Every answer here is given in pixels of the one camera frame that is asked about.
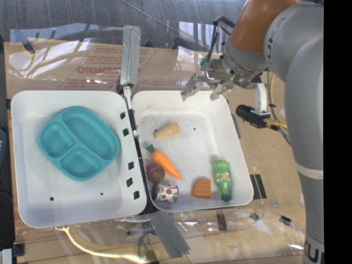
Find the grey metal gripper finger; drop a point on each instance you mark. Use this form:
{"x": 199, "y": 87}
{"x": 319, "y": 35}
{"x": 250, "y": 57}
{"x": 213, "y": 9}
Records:
{"x": 190, "y": 87}
{"x": 217, "y": 91}

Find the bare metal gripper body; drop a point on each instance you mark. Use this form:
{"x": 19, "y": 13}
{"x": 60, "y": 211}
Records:
{"x": 229, "y": 74}

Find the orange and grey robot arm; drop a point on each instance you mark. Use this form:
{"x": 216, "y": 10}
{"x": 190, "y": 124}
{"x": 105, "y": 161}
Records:
{"x": 302, "y": 65}

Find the white plastic tray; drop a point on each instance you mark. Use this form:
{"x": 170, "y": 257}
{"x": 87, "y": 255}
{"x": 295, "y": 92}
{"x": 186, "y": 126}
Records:
{"x": 35, "y": 191}
{"x": 192, "y": 114}

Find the beige ice cream cone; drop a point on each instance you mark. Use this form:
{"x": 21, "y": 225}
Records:
{"x": 168, "y": 130}

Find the orange carrot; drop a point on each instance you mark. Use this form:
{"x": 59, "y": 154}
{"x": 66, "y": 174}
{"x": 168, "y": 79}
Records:
{"x": 165, "y": 161}

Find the brown cardboard board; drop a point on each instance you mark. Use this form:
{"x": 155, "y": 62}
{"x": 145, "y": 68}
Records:
{"x": 269, "y": 158}

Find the green bottle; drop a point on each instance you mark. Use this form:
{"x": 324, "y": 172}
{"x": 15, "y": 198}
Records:
{"x": 222, "y": 177}

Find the purple and brown round toy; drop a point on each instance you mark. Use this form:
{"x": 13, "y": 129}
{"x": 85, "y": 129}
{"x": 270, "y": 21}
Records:
{"x": 155, "y": 173}

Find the orange waffle piece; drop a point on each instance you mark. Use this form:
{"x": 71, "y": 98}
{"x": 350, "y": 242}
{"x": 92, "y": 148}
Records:
{"x": 202, "y": 188}

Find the small can with red print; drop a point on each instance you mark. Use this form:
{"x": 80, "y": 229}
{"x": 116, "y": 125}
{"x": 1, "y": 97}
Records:
{"x": 167, "y": 193}

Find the blue divided plate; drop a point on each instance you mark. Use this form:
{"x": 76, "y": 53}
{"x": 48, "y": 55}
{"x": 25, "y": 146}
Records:
{"x": 79, "y": 143}

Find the black cylinder on white bracket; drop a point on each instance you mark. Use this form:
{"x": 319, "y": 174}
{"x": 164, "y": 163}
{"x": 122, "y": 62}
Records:
{"x": 254, "y": 111}

